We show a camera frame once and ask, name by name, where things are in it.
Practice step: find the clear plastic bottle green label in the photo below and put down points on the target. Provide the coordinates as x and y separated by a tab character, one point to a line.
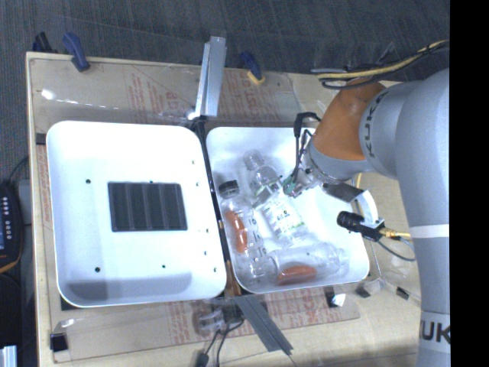
282	216

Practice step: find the black ribbed rectangular panel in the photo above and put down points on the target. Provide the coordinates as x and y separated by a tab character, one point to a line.
147	206

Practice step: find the white plastic tray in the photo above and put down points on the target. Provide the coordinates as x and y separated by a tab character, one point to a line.
126	147
336	243

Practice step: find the black cylinder on white bracket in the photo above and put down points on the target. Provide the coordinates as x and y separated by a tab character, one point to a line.
353	221

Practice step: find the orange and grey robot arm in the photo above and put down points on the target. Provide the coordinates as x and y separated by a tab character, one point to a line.
416	136

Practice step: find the brown cardboard board red print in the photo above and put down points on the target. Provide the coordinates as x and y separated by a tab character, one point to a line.
237	90

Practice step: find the orange sausage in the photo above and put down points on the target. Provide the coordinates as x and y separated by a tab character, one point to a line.
297	274
238	229

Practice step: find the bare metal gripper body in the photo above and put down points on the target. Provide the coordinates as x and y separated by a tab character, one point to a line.
302	184

